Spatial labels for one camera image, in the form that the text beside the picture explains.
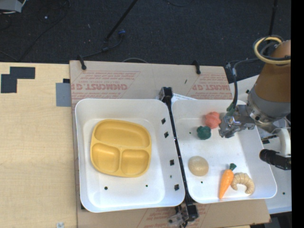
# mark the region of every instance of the black tape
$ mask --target black tape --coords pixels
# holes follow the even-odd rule
[[[17,93],[17,79],[35,79],[34,67],[11,66],[10,74],[1,75],[1,93]]]

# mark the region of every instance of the toy carrot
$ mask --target toy carrot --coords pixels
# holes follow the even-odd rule
[[[220,188],[219,188],[219,195],[218,197],[221,199],[225,192],[227,191],[228,187],[230,186],[234,173],[232,172],[236,168],[236,165],[234,163],[230,164],[229,169],[226,169],[222,175],[222,179],[220,181]]]

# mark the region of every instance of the black clip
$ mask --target black clip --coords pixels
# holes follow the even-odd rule
[[[81,55],[78,55],[78,56],[77,56],[77,60],[80,61],[80,63],[81,63],[81,68],[82,68],[83,70],[86,70],[86,65],[85,65],[84,59],[82,58]]]
[[[191,65],[194,65],[196,68],[196,73],[200,74],[200,68],[199,68],[200,66],[199,66],[199,63],[197,62],[197,60],[194,60]]]

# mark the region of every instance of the white tray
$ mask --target white tray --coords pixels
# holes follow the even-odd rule
[[[198,203],[215,203],[234,200],[268,199],[276,194],[276,182],[269,164],[259,158],[263,149],[257,128],[235,133],[231,138],[222,138],[219,127],[211,130],[211,137],[201,140],[197,128],[204,125],[204,115],[216,111],[225,113],[230,100],[178,100],[172,105],[180,154],[190,196]],[[209,163],[209,172],[202,177],[193,175],[188,168],[190,157],[199,155]],[[245,193],[244,185],[235,191],[228,188],[222,199],[218,198],[223,171],[230,163],[237,167],[234,173],[245,172],[255,183],[255,191]]]
[[[183,202],[185,189],[169,111],[163,102],[155,99],[84,99],[76,105],[75,115],[80,199],[88,211],[170,207]],[[96,123],[104,119],[134,122],[149,131],[151,162],[144,175],[117,177],[100,173],[93,167],[90,160],[91,136]]]

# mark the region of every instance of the yellow cable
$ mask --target yellow cable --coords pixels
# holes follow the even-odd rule
[[[254,45],[254,52],[255,52],[255,55],[257,56],[257,58],[259,58],[260,60],[262,60],[263,62],[266,62],[266,63],[270,63],[270,64],[278,64],[278,65],[282,65],[282,64],[289,64],[291,63],[291,59],[289,60],[283,60],[283,61],[277,61],[277,60],[271,60],[271,59],[268,59],[268,58],[265,58],[263,57],[259,51],[258,51],[258,46],[260,45],[260,43],[262,41],[265,41],[265,40],[275,40],[279,43],[281,43],[282,41],[277,38],[277,37],[264,37],[264,38],[261,38],[258,42],[256,42],[256,44]]]

